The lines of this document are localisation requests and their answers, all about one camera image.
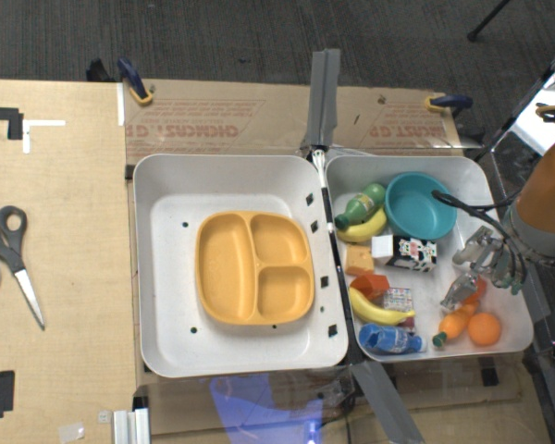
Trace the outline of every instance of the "scissors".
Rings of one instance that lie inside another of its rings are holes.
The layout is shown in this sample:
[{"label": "scissors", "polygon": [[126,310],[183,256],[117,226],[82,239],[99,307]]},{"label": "scissors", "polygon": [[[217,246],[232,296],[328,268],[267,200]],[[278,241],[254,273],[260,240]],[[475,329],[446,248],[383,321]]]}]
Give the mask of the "scissors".
[{"label": "scissors", "polygon": [[[11,216],[18,217],[20,225],[17,228],[8,226],[7,221]],[[21,257],[22,237],[26,228],[27,215],[22,209],[14,205],[7,205],[0,209],[0,259],[4,260],[10,268],[39,326],[41,329],[45,329],[45,322],[39,309],[35,291]]]}]

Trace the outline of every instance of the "toy orange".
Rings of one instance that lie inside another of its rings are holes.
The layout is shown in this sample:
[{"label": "toy orange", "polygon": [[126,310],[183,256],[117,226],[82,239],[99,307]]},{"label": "toy orange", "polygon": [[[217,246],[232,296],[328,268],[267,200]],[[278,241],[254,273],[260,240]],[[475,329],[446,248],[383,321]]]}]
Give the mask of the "toy orange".
[{"label": "toy orange", "polygon": [[491,313],[478,313],[471,317],[466,327],[476,345],[493,345],[501,336],[501,322]]}]

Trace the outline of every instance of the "white tray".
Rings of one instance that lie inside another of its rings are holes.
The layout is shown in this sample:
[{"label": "white tray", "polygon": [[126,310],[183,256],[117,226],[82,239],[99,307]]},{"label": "white tray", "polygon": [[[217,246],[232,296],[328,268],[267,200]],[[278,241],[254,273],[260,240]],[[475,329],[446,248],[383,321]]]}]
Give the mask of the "white tray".
[{"label": "white tray", "polygon": [[[142,357],[153,372],[210,376],[325,367],[343,359],[345,317],[321,186],[310,163],[283,155],[154,154],[135,168],[134,196]],[[195,284],[196,234],[208,216],[228,210],[272,212],[300,223],[315,283],[304,317],[275,327],[232,326],[205,312]]]},{"label": "white tray", "polygon": [[[450,194],[470,205],[493,204],[487,178],[481,167],[474,161],[460,156],[374,156],[341,155],[327,163],[327,185],[333,215],[343,212],[346,203],[356,193],[371,182],[383,185],[406,171],[421,171],[439,179],[449,189]],[[489,214],[497,219],[495,211]],[[482,297],[479,311],[493,313],[501,320],[503,329],[499,341],[488,347],[475,346],[466,332],[436,349],[431,339],[438,332],[438,324],[443,317],[439,305],[450,284],[464,271],[463,266],[455,266],[451,258],[457,250],[484,223],[458,212],[456,225],[448,236],[437,242],[438,264],[427,273],[409,271],[394,266],[376,266],[375,272],[386,275],[392,288],[408,288],[412,291],[413,308],[416,312],[416,334],[428,340],[425,352],[403,355],[376,355],[367,350],[364,353],[379,362],[404,362],[411,360],[437,359],[466,355],[519,352],[533,340],[533,324],[524,301],[519,293],[512,296],[510,290],[496,289],[488,282],[487,292]],[[345,261],[346,244],[338,240],[341,261]],[[346,275],[349,285],[355,277]],[[363,321],[354,317],[356,337]]]}]

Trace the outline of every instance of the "gray carpet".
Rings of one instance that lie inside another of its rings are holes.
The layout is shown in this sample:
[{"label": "gray carpet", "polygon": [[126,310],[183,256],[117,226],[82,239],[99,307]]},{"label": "gray carpet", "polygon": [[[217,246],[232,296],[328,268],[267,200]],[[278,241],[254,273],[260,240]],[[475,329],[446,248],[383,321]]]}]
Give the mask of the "gray carpet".
[{"label": "gray carpet", "polygon": [[309,84],[312,52],[339,48],[339,86],[469,95],[457,123],[488,143],[555,57],[555,0],[511,0],[467,40],[500,1],[0,0],[0,78],[86,80],[100,57],[118,79],[126,56],[146,79]]}]

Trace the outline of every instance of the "banana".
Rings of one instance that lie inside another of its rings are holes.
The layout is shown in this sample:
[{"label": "banana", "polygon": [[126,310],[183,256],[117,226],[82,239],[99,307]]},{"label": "banana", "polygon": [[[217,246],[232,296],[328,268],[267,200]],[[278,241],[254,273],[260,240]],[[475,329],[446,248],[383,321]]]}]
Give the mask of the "banana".
[{"label": "banana", "polygon": [[365,322],[376,323],[381,326],[396,326],[408,317],[415,316],[413,309],[402,313],[401,311],[391,311],[376,306],[373,302],[368,301],[356,288],[349,288],[349,292],[352,310]]},{"label": "banana", "polygon": [[385,214],[385,208],[380,207],[363,224],[349,226],[344,230],[338,229],[337,236],[341,241],[347,241],[349,243],[369,241],[372,237],[382,232],[386,225],[387,215]]}]

